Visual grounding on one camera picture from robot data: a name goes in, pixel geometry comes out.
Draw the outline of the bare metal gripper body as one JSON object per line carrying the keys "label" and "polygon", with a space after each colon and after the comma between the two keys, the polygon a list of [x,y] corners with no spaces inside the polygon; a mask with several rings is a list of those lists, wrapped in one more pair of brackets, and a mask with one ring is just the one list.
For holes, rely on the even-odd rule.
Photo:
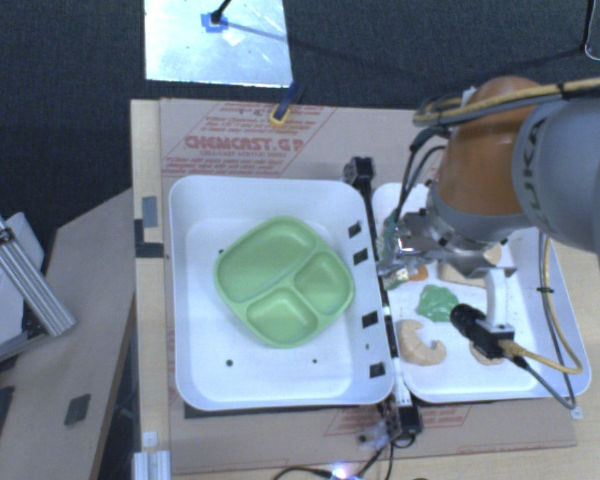
{"label": "bare metal gripper body", "polygon": [[485,244],[459,234],[438,214],[410,212],[402,217],[395,231],[394,259],[400,251],[420,252],[420,266],[440,262],[454,268],[484,268]]}

